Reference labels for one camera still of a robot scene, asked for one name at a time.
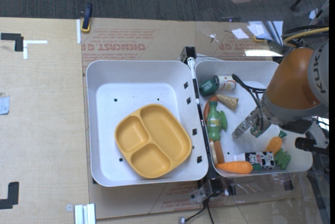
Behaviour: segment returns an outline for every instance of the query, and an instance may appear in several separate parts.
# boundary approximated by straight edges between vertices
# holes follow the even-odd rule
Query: white can
[[[236,81],[230,75],[215,75],[213,78],[218,90],[234,90]]]

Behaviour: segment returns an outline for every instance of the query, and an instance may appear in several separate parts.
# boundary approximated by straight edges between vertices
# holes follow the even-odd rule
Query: toy carrot
[[[247,161],[233,161],[233,162],[227,162],[227,163],[218,163],[216,168],[238,173],[238,174],[249,174],[251,173],[253,167],[250,162]]]
[[[205,123],[207,124],[207,116],[208,116],[208,113],[209,113],[209,102],[210,101],[218,101],[218,97],[216,95],[212,96],[209,98],[209,100],[207,101],[206,103],[206,106],[204,108],[204,120],[205,120]]]
[[[280,148],[282,147],[283,144],[283,137],[286,136],[286,133],[284,133],[283,131],[279,132],[279,135],[277,137],[273,137],[267,147],[266,147],[266,151],[272,151],[273,155],[276,155],[276,153],[280,150]]]

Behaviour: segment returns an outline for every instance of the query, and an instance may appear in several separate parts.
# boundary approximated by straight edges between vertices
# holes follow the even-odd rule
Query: green soda bottle
[[[209,113],[207,116],[207,134],[209,140],[220,140],[221,139],[221,117],[220,113],[216,110],[218,105],[217,101],[209,102]]]

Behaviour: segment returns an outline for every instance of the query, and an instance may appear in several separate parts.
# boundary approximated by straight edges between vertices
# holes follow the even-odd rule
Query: yellow cable
[[[314,29],[314,30],[309,30],[309,31],[303,31],[301,33],[289,36],[289,37],[287,37],[283,41],[283,44],[286,44],[288,41],[291,41],[293,39],[296,39],[296,38],[299,38],[299,37],[302,37],[302,36],[312,35],[312,34],[324,32],[324,31],[329,31],[329,27],[327,27],[327,28],[320,28],[320,29]]]

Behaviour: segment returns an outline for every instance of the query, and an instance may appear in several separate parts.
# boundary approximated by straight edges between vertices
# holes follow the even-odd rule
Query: white tape
[[[43,44],[48,43],[45,40],[23,40],[23,59],[28,59],[28,44],[37,43]]]
[[[80,19],[77,19],[77,43],[81,43]]]

